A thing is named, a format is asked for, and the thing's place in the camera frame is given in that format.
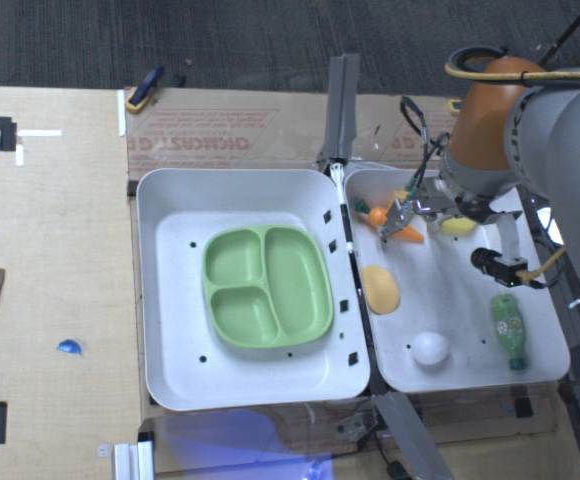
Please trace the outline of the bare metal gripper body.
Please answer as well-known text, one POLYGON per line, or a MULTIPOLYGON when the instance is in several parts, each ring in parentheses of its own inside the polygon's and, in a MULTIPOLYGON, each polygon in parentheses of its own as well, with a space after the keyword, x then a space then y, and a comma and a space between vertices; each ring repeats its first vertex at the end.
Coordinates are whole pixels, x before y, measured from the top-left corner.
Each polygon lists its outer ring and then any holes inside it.
POLYGON ((441 216, 464 217, 477 224, 496 224, 504 216, 509 215, 515 222, 521 215, 521 210, 494 211, 490 206, 491 199, 487 199, 473 192, 463 191, 454 194, 439 177, 425 177, 414 193, 413 199, 419 199, 428 208, 425 217, 430 222, 441 216))

